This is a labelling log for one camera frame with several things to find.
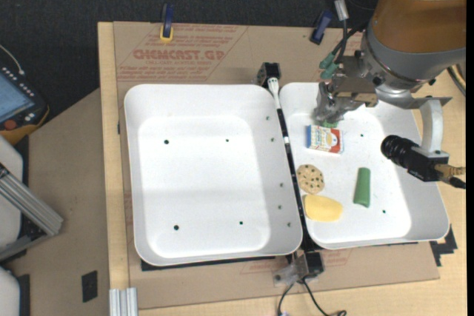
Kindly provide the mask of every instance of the white plastic object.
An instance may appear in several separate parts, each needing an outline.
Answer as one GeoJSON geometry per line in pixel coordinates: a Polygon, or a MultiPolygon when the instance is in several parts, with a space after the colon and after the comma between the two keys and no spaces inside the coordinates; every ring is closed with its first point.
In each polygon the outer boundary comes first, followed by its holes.
{"type": "Polygon", "coordinates": [[[0,313],[1,316],[20,315],[20,285],[0,266],[0,313]]]}
{"type": "Polygon", "coordinates": [[[286,255],[301,222],[271,94],[140,84],[124,100],[140,257],[155,266],[286,255]]]}
{"type": "Polygon", "coordinates": [[[380,150],[388,135],[400,135],[419,144],[412,111],[379,102],[373,108],[347,112],[337,126],[343,132],[343,153],[320,152],[306,148],[305,129],[315,123],[317,94],[317,83],[291,83],[280,90],[295,168],[312,164],[320,169],[325,187],[319,195],[344,207],[336,222],[306,218],[311,238],[326,249],[340,249],[444,237],[449,220],[437,184],[409,175],[380,150]],[[370,169],[369,208],[353,203],[359,167],[370,169]]]}
{"type": "MultiPolygon", "coordinates": [[[[0,136],[0,162],[17,178],[23,176],[23,158],[0,136]]],[[[0,195],[0,251],[16,241],[21,228],[21,212],[0,195]]]]}

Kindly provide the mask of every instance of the tray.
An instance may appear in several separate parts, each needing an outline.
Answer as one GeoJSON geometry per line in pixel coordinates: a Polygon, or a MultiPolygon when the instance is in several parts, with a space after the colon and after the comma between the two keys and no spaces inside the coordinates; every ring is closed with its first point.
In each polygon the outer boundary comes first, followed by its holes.
{"type": "Polygon", "coordinates": [[[252,84],[140,84],[124,100],[135,245],[154,266],[286,255],[301,221],[278,116],[252,84]]]}
{"type": "Polygon", "coordinates": [[[317,94],[317,83],[290,83],[280,91],[295,168],[312,164],[320,169],[325,181],[320,195],[343,205],[336,222],[306,217],[311,238],[326,249],[340,249],[444,237],[449,220],[437,184],[407,174],[380,150],[383,139],[391,134],[420,144],[412,111],[379,102],[374,108],[348,112],[338,124],[343,132],[343,153],[323,152],[306,148],[306,126],[315,123],[317,94]],[[359,167],[370,169],[369,208],[353,203],[359,167]]]}

